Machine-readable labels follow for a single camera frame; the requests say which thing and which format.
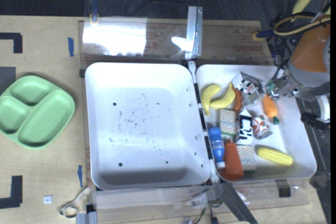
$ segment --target banana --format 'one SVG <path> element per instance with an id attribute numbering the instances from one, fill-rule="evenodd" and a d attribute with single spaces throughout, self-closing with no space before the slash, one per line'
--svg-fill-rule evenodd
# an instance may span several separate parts
<path id="1" fill-rule="evenodd" d="M 233 84 L 230 82 L 229 89 L 227 90 L 225 95 L 221 99 L 211 102 L 210 106 L 213 109 L 224 109 L 228 107 L 235 100 L 235 97 L 236 93 L 233 89 Z"/>
<path id="2" fill-rule="evenodd" d="M 211 84 L 205 88 L 201 95 L 202 107 L 205 115 L 209 115 L 211 98 L 221 90 L 220 85 Z"/>

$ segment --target wooden table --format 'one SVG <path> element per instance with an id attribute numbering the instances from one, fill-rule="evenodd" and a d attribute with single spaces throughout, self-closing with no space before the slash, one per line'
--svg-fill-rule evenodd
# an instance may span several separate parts
<path id="1" fill-rule="evenodd" d="M 76 103 L 75 113 L 57 139 L 43 150 L 29 150 L 0 135 L 0 198 L 10 195 L 11 176 L 23 176 L 20 207 L 0 209 L 0 223 L 75 223 L 59 214 L 60 207 L 82 190 L 77 169 L 86 180 L 86 147 L 81 78 L 79 30 L 81 17 L 0 16 L 0 33 L 21 33 L 23 53 L 13 53 L 11 40 L 0 40 L 0 67 L 16 67 L 16 78 L 27 74 L 44 77 L 66 90 Z M 68 38 L 75 44 L 74 56 Z M 314 188 L 307 188 L 307 205 L 252 210 L 259 223 L 326 223 Z M 52 203 L 44 204 L 44 195 Z M 79 205 L 85 211 L 86 199 Z M 232 213 L 217 215 L 219 223 L 236 222 Z M 148 224 L 180 223 L 181 219 L 153 220 Z M 203 217 L 200 223 L 210 223 Z"/>

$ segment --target plastic bottle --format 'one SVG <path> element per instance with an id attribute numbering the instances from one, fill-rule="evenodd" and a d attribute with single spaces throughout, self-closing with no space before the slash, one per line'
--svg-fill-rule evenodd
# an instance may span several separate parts
<path id="1" fill-rule="evenodd" d="M 219 127 L 210 127 L 208 129 L 209 138 L 211 142 L 211 149 L 214 155 L 215 164 L 217 169 L 223 169 L 225 163 L 224 158 L 224 143 L 221 134 L 221 128 Z"/>
<path id="2" fill-rule="evenodd" d="M 244 170 L 242 162 L 239 158 L 237 145 L 234 142 L 231 142 L 230 139 L 228 139 L 224 145 L 224 148 L 224 178 L 228 180 L 240 179 L 244 175 Z"/>

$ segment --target red bottle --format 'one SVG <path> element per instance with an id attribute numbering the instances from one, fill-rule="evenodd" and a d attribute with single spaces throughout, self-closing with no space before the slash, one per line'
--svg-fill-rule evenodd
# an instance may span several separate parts
<path id="1" fill-rule="evenodd" d="M 237 180 L 244 175 L 242 162 L 240 161 L 237 146 L 230 139 L 224 144 L 224 179 Z"/>

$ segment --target blue bottle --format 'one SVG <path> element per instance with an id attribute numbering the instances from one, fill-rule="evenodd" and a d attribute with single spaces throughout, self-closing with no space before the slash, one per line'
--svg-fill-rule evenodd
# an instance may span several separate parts
<path id="1" fill-rule="evenodd" d="M 208 129 L 208 134 L 211 142 L 211 149 L 214 155 L 215 164 L 217 169 L 225 168 L 224 163 L 224 143 L 221 134 L 221 128 L 210 127 Z"/>

